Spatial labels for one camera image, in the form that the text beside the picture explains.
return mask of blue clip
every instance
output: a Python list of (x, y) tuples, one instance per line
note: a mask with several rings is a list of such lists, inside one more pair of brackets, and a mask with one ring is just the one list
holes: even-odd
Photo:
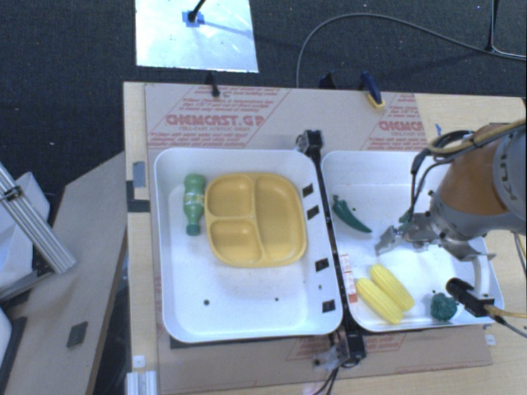
[(186, 12), (182, 12), (181, 16), (183, 18), (183, 22), (189, 27), (189, 28), (199, 28), (200, 25), (205, 25), (205, 18), (203, 17), (203, 14), (201, 12), (198, 12), (196, 15), (196, 21), (191, 22), (189, 21), (189, 13), (191, 10), (188, 10)]
[(370, 92), (366, 97), (376, 109), (381, 109), (385, 106), (385, 102), (380, 95), (380, 89), (375, 81), (375, 78), (366, 70), (361, 73), (362, 84), (368, 88)]

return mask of yellow corn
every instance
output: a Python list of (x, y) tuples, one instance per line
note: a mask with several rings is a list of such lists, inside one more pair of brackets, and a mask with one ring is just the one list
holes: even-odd
[(413, 297), (395, 275), (379, 263), (370, 268), (371, 279), (379, 286), (404, 312), (414, 305)]
[(368, 278), (359, 278), (355, 282), (355, 288), (359, 297), (384, 320), (393, 325), (401, 321), (403, 310), (373, 281)]

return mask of black clip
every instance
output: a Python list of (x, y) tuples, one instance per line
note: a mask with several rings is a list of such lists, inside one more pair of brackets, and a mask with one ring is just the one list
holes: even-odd
[(220, 96), (220, 90), (217, 88), (216, 72), (209, 72), (205, 78), (205, 85), (212, 86), (212, 96), (217, 98)]

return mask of blue clamp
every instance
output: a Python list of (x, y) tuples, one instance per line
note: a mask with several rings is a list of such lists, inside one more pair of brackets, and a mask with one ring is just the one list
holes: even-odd
[(361, 73), (361, 82), (362, 85), (366, 86), (369, 91), (369, 94), (366, 96), (366, 98), (370, 101), (370, 103), (376, 109), (381, 109), (384, 107), (385, 102), (382, 99), (380, 89), (377, 85), (377, 82), (375, 81), (375, 78), (365, 70)]

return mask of white tray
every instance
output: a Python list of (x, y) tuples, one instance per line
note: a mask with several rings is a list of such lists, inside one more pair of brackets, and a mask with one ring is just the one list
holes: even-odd
[[(410, 165), (416, 154), (411, 152), (335, 151), (324, 159), (322, 170), (330, 205), (333, 195), (345, 200), (353, 214), (371, 228), (365, 234), (345, 225), (332, 213), (338, 252), (347, 253), (355, 279), (369, 277), (369, 267), (374, 263), (385, 265), (407, 287), (416, 301), (405, 313), (403, 321), (390, 325), (379, 318), (363, 301), (349, 303), (354, 319), (372, 332), (402, 331), (411, 329), (449, 327), (493, 323), (489, 317), (475, 318), (462, 307), (449, 322), (440, 322), (430, 315), (433, 291), (444, 292), (446, 282), (458, 277), (474, 284), (474, 264), (462, 263), (436, 245), (426, 252), (417, 253), (411, 244), (401, 244), (396, 249), (376, 256), (375, 244), (380, 235), (398, 219), (410, 205)], [(423, 164), (421, 172), (429, 165)], [(436, 167), (427, 176), (415, 212), (426, 211), (430, 204), (429, 190), (436, 190), (447, 166)], [(471, 240), (471, 245), (486, 253), (483, 239)], [(498, 307), (503, 299), (491, 263), (479, 259), (476, 270), (482, 273), (482, 288), (496, 299)]]
[[(205, 234), (185, 233), (184, 177), (199, 173), (208, 182), (221, 174), (269, 172), (298, 190), (305, 216), (307, 250), (284, 267), (230, 267), (212, 253)], [(312, 161), (295, 151), (171, 148), (155, 161), (154, 185), (161, 253), (163, 321), (182, 342), (323, 335), (341, 322), (343, 308)], [(313, 192), (303, 197), (302, 189)], [(315, 263), (327, 259), (316, 271)]]

